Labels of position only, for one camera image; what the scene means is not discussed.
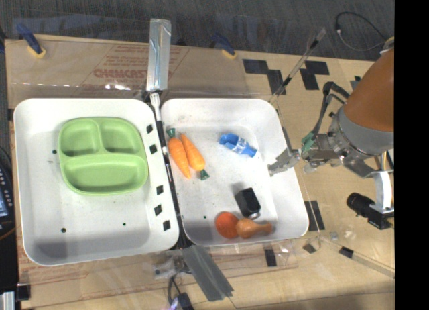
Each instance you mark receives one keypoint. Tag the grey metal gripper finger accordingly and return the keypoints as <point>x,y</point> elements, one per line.
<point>284,162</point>

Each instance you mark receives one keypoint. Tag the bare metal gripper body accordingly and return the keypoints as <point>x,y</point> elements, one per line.
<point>330,151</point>

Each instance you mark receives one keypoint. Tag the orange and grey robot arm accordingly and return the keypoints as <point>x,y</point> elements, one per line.
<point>372,100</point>

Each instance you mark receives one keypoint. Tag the blue crumpled plastic bottle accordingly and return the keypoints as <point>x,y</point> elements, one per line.
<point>238,145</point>

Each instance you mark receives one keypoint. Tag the black boxy bottle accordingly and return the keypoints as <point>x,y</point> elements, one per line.
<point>247,201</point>

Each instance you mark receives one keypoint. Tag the white plastic tray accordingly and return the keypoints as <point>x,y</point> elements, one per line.
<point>214,188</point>
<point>90,228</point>

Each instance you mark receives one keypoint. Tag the brown chicken drumstick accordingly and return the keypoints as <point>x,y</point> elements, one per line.
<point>249,228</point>

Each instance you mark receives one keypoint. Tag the orange ball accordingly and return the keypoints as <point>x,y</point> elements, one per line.
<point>225,224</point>

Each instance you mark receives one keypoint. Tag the orange carrot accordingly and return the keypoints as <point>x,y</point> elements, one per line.
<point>194,156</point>
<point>178,154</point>

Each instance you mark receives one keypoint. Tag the green divided plate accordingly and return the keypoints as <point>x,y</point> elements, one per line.
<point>104,171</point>

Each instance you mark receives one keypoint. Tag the brown cardboard board red print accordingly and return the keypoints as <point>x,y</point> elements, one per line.
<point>83,67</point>

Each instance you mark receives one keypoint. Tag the black cylinder on white bracket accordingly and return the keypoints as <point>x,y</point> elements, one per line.
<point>365,206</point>

